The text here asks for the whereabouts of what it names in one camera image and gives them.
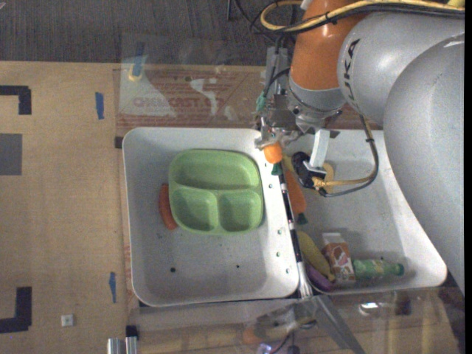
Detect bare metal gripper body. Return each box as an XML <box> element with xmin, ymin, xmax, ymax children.
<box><xmin>260</xmin><ymin>94</ymin><xmax>342</xmax><ymax>140</ymax></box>

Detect small orange carrot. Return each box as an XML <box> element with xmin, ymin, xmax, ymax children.
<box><xmin>263</xmin><ymin>142</ymin><xmax>285</xmax><ymax>177</ymax></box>

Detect brown cardboard board red print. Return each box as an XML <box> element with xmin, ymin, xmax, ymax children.
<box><xmin>112</xmin><ymin>64</ymin><xmax>385</xmax><ymax>309</ymax></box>

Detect long orange carrot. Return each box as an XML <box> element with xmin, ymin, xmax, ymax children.
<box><xmin>283</xmin><ymin>169</ymin><xmax>309</xmax><ymax>226</ymax></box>

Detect green divided plate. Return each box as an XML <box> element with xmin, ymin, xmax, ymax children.
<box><xmin>167</xmin><ymin>148</ymin><xmax>266</xmax><ymax>235</ymax></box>

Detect orange sausage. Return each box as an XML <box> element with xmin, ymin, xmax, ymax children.
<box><xmin>158</xmin><ymin>183</ymin><xmax>179</xmax><ymax>232</ymax></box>

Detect yellow corn cob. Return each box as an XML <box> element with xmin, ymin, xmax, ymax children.
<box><xmin>296</xmin><ymin>230</ymin><xmax>335</xmax><ymax>282</ymax></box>

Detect white plastic tray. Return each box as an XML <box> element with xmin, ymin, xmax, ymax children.
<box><xmin>121</xmin><ymin>126</ymin><xmax>301</xmax><ymax>308</ymax></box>
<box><xmin>282</xmin><ymin>128</ymin><xmax>448</xmax><ymax>296</ymax></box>

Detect orange and white carton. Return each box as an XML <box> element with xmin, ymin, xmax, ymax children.
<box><xmin>321</xmin><ymin>232</ymin><xmax>357</xmax><ymax>285</ymax></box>

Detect purple eggplant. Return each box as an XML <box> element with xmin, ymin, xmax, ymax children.
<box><xmin>305</xmin><ymin>263</ymin><xmax>335</xmax><ymax>293</ymax></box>

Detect green bottle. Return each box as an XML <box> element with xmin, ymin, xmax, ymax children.
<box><xmin>351</xmin><ymin>257</ymin><xmax>406</xmax><ymax>282</ymax></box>

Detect black cylinder on white bracket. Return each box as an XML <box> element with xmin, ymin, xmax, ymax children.
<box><xmin>291</xmin><ymin>128</ymin><xmax>331</xmax><ymax>190</ymax></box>

